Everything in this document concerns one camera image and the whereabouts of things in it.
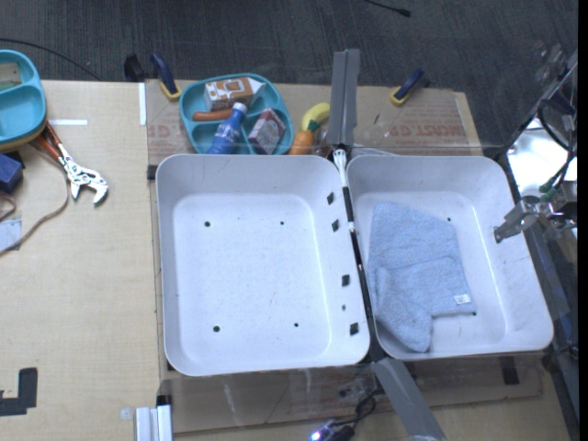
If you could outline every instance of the spray bottle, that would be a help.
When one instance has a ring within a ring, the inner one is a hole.
[[[219,124],[206,153],[231,153],[237,141],[241,139],[241,123],[246,113],[247,106],[243,103],[232,105],[231,115]]]

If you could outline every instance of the blue tray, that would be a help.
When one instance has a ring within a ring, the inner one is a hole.
[[[286,153],[291,145],[292,141],[294,140],[294,129],[292,129],[292,120],[290,119],[290,115],[288,110],[286,109],[286,105],[282,100],[282,97],[277,92],[276,88],[269,82],[269,80],[265,79],[261,75],[257,75],[255,73],[236,73],[233,75],[223,75],[220,77],[213,77],[207,78],[206,80],[200,80],[195,82],[194,84],[188,85],[182,96],[180,97],[180,115],[182,116],[182,121],[184,122],[184,127],[186,128],[187,137],[192,142],[192,146],[194,150],[198,153],[206,153],[209,149],[210,145],[212,144],[212,138],[214,137],[219,124],[222,121],[194,121],[192,120],[192,114],[195,111],[208,111],[205,101],[204,101],[204,85],[208,82],[214,82],[216,80],[224,80],[226,78],[237,78],[237,77],[251,77],[258,82],[263,82],[266,84],[266,88],[262,92],[261,96],[258,97],[255,102],[249,107],[247,114],[243,120],[243,124],[241,126],[241,134],[242,139],[233,151],[233,153],[241,153],[241,154],[253,154],[256,155],[257,152],[251,146],[249,141],[247,140],[247,136],[253,129],[257,118],[262,113],[264,109],[267,107],[271,107],[279,118],[286,126],[286,131],[282,135],[282,138],[279,140],[279,143],[274,150],[274,155],[280,155],[282,153]]]
[[[0,152],[32,141],[45,126],[47,104],[37,68],[16,51],[1,50],[0,63],[16,62],[20,85],[0,91]]]

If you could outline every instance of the white sticker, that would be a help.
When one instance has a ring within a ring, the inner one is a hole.
[[[87,119],[49,119],[52,126],[87,126]]]
[[[456,303],[458,305],[469,304],[471,302],[471,298],[469,297],[469,294],[461,294],[460,296],[453,296],[453,299],[456,300]]]
[[[7,219],[0,222],[0,250],[4,250],[20,240],[21,219]]]
[[[147,101],[145,100],[145,83],[139,84],[139,125],[147,124]]]
[[[121,420],[132,420],[134,409],[132,407],[122,407],[120,409],[119,418]]]

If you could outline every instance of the banana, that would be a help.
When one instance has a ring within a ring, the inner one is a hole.
[[[324,120],[326,120],[329,117],[330,111],[331,105],[329,105],[328,103],[319,103],[318,105],[314,105],[311,109],[304,113],[304,116],[302,116],[302,121],[300,122],[300,130],[308,129],[311,123],[312,126],[318,127]]]

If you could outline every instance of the gray towel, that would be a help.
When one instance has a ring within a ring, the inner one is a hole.
[[[476,311],[453,225],[400,204],[374,208],[367,282],[376,320],[413,351],[431,345],[433,317]]]

